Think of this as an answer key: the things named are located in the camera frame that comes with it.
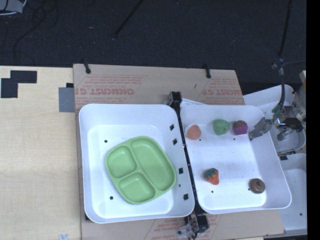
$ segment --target black cable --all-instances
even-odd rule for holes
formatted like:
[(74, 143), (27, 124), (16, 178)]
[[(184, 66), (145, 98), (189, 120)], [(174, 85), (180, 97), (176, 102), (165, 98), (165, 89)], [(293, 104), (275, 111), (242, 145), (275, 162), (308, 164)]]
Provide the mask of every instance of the black cable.
[[(24, 53), (27, 54), (25, 52), (21, 52), (21, 51), (17, 51), (17, 46), (19, 44), (19, 42), (26, 37), (28, 34), (30, 34), (31, 32), (33, 32), (35, 29), (37, 28), (42, 28), (42, 29), (49, 29), (52, 28), (55, 24), (57, 24), (58, 22), (58, 8), (56, 5), (56, 1), (55, 0), (34, 0), (36, 2), (40, 2), (40, 6), (38, 6), (36, 9), (33, 9), (33, 14), (31, 17), (32, 23), (34, 24), (34, 26), (29, 29), (27, 32), (25, 32), (23, 35), (21, 35), (17, 41), (15, 42), (14, 46), (13, 46), (13, 57), (16, 60), (16, 62), (18, 63), (19, 66), (21, 66), (19, 60), (18, 60), (18, 56), (17, 53)], [(50, 1), (53, 1), (53, 7), (48, 7), (47, 4), (50, 3)], [(50, 14), (54, 9), (56, 9), (56, 18), (53, 22), (53, 24), (44, 27), (42, 26), (42, 23), (46, 21), (48, 14)]]
[(282, 35), (281, 46), (280, 46), (280, 50), (278, 52), (278, 56), (280, 57), (280, 61), (283, 61), (283, 51), (284, 51), (284, 47), (285, 47), (285, 41), (286, 41), (286, 37), (287, 37), (289, 20), (290, 20), (290, 13), (291, 13), (292, 7), (293, 7), (293, 0), (289, 0), (288, 9), (287, 9), (286, 18), (285, 18), (284, 30), (283, 30), (283, 35)]
[(288, 61), (285, 63), (281, 64), (281, 67), (279, 69), (279, 75), (280, 75), (280, 81), (281, 81), (281, 97), (280, 100), (278, 102), (278, 107), (277, 109), (275, 109), (274, 111), (277, 113), (280, 113), (284, 107), (284, 103), (285, 103), (285, 77), (284, 77), (284, 67), (288, 66), (288, 65), (292, 65), (292, 66), (297, 66), (297, 65), (305, 65), (306, 61)]
[(28, 64), (28, 66), (36, 66), (36, 61), (35, 61), (35, 59), (32, 58), (32, 56), (31, 56), (30, 54), (28, 54), (28, 53), (26, 53), (26, 52), (24, 52), (24, 51), (22, 51), (22, 50), (15, 50), (15, 51), (14, 51), (14, 50), (5, 50), (5, 51), (0, 51), (0, 54), (13, 53), (13, 52), (27, 55), (27, 56), (32, 60), (32, 62), (33, 62), (32, 64)]
[(6, 42), (7, 42), (7, 36), (8, 36), (8, 27), (7, 24), (4, 24), (5, 27), (5, 33), (4, 33), (4, 38), (2, 41), (2, 44), (0, 45), (0, 51), (2, 51), (2, 49), (6, 46)]
[(41, 7), (42, 3), (44, 2), (44, 0), (29, 0), (30, 2), (26, 4), (26, 6), (31, 9), (33, 12), (35, 12), (39, 7)]
[(124, 26), (127, 24), (127, 22), (130, 20), (130, 18), (135, 14), (136, 10), (140, 7), (140, 5), (143, 3), (144, 0), (139, 0), (138, 3), (134, 6), (132, 11), (129, 13), (129, 15), (124, 19), (120, 27), (114, 32), (112, 40), (115, 40), (119, 32), (124, 28)]

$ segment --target toy food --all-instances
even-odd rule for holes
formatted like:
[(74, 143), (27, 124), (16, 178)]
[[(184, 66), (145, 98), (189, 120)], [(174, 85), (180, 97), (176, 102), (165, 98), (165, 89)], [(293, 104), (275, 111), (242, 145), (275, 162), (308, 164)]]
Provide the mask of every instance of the toy food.
[(204, 179), (207, 182), (212, 183), (213, 185), (218, 185), (219, 184), (219, 171), (215, 168), (210, 168), (204, 171)]
[(213, 130), (216, 135), (222, 135), (229, 131), (230, 123), (223, 119), (213, 121)]
[(255, 194), (260, 194), (265, 191), (265, 183), (259, 178), (253, 178), (249, 182), (249, 188)]
[(232, 130), (235, 135), (246, 134), (248, 131), (248, 125), (245, 121), (238, 120), (232, 124)]
[(201, 136), (201, 130), (198, 125), (192, 124), (185, 129), (186, 137), (191, 140), (197, 140)]

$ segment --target gray tape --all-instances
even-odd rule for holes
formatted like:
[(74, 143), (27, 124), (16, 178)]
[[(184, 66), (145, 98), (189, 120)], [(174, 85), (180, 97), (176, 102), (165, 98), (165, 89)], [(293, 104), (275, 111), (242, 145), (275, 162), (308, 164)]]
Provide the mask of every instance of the gray tape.
[(24, 4), (19, 0), (8, 0), (7, 6), (6, 4), (7, 0), (0, 0), (0, 10), (5, 8), (5, 12), (17, 12), (22, 14)]
[(75, 112), (75, 89), (59, 87), (59, 112)]

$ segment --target black clip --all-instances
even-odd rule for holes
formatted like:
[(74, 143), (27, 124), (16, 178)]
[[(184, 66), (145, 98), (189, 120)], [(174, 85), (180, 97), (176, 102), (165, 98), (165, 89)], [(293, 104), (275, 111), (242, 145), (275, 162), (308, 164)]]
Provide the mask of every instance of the black clip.
[(209, 69), (208, 65), (206, 63), (204, 63), (201, 68), (203, 70), (205, 70), (206, 78), (211, 78), (210, 69)]

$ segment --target white plastic tray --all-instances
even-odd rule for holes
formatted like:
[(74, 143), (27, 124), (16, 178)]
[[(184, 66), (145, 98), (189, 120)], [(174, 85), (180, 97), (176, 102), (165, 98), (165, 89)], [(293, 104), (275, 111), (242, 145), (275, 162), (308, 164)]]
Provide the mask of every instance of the white plastic tray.
[[(270, 133), (250, 141), (248, 134), (230, 130), (216, 135), (213, 121), (246, 121), (248, 132), (264, 114), (250, 105), (186, 105), (181, 109), (183, 128), (197, 124), (200, 139), (186, 138), (187, 150), (200, 206), (210, 214), (282, 209), (290, 205), (291, 193)], [(219, 184), (203, 179), (210, 168), (219, 171)], [(259, 178), (265, 191), (253, 193), (250, 179)]]
[[(171, 107), (88, 104), (79, 112), (79, 126), (84, 209), (93, 222), (184, 217), (193, 211), (195, 200), (179, 122)], [(175, 168), (177, 180), (168, 192), (156, 199), (131, 204), (114, 186), (105, 167), (105, 158), (113, 147), (139, 136), (153, 138), (162, 147)]]
[[(284, 86), (285, 99), (284, 105), (291, 106), (295, 96), (293, 95), (293, 89), (289, 85)], [(281, 85), (274, 86), (265, 90), (260, 90), (254, 93), (250, 93), (243, 96), (246, 105), (255, 106), (260, 109), (266, 119), (272, 119), (272, 109), (277, 105), (281, 96)], [(275, 150), (278, 154), (287, 153), (290, 151), (296, 151), (301, 149), (306, 144), (306, 135), (302, 130), (300, 132), (293, 131), (288, 134), (285, 139), (278, 140), (277, 135), (280, 130), (275, 126), (270, 129), (271, 138)]]
[(296, 153), (289, 154), (286, 158), (287, 159), (281, 160), (280, 162), (291, 190), (292, 202), (289, 207), (279, 211), (285, 233), (271, 235), (266, 238), (308, 234), (307, 155), (304, 153)]

